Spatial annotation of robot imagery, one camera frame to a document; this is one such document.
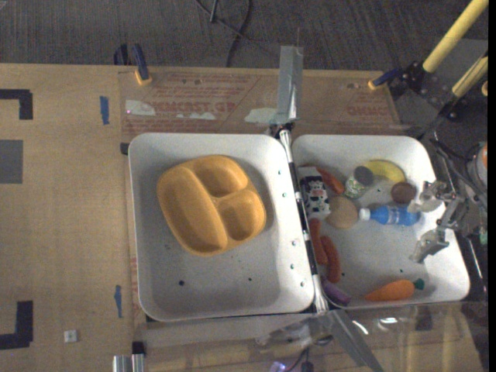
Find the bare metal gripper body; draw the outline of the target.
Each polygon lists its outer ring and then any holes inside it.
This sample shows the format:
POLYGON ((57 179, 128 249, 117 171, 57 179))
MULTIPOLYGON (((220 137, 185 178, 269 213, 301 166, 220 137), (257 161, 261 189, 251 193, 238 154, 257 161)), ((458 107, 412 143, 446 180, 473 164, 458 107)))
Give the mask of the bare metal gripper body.
POLYGON ((478 195, 451 193, 443 196, 445 211, 437 221, 437 230, 453 230, 459 234, 472 234, 484 223, 484 204, 478 195))

